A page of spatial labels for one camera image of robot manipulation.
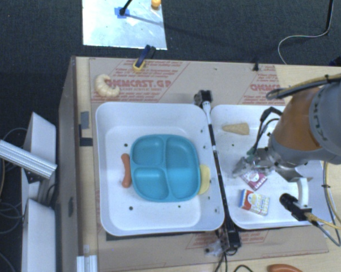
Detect thin black and white rod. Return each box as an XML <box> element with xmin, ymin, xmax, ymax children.
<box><xmin>203</xmin><ymin>101</ymin><xmax>233</xmax><ymax>231</ymax></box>

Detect yellow banana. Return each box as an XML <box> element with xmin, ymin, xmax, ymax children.
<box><xmin>198</xmin><ymin>164</ymin><xmax>212</xmax><ymax>196</ymax></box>

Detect red and white carton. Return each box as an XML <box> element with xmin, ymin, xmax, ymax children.
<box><xmin>238</xmin><ymin>188</ymin><xmax>271</xmax><ymax>216</ymax></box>

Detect orange sausage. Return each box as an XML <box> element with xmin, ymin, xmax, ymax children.
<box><xmin>121</xmin><ymin>152</ymin><xmax>131</xmax><ymax>188</ymax></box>

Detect beige pizza slice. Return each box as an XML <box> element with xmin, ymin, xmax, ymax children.
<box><xmin>221</xmin><ymin>122</ymin><xmax>250</xmax><ymax>136</ymax></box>

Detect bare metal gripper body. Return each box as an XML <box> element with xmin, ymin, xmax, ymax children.
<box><xmin>251</xmin><ymin>147</ymin><xmax>305</xmax><ymax>182</ymax></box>

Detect white plastic tray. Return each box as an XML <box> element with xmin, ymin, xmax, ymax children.
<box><xmin>210</xmin><ymin>104</ymin><xmax>335</xmax><ymax>231</ymax></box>
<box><xmin>95</xmin><ymin>101</ymin><xmax>225</xmax><ymax>237</ymax></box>

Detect cream ridged croissant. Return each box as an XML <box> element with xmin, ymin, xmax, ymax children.
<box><xmin>94</xmin><ymin>73</ymin><xmax>121</xmax><ymax>97</ymax></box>

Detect black cylinder on white bracket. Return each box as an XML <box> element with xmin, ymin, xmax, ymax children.
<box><xmin>279</xmin><ymin>177</ymin><xmax>313</xmax><ymax>222</ymax></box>

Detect blue divided plate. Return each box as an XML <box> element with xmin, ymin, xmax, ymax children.
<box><xmin>129</xmin><ymin>134</ymin><xmax>203</xmax><ymax>203</ymax></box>

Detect maroon packet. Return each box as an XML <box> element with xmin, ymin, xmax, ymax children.
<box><xmin>240</xmin><ymin>169</ymin><xmax>268</xmax><ymax>192</ymax></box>

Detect brown cardboard board red print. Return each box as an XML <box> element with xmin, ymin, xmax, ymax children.
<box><xmin>88</xmin><ymin>57</ymin><xmax>330</xmax><ymax>264</ymax></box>

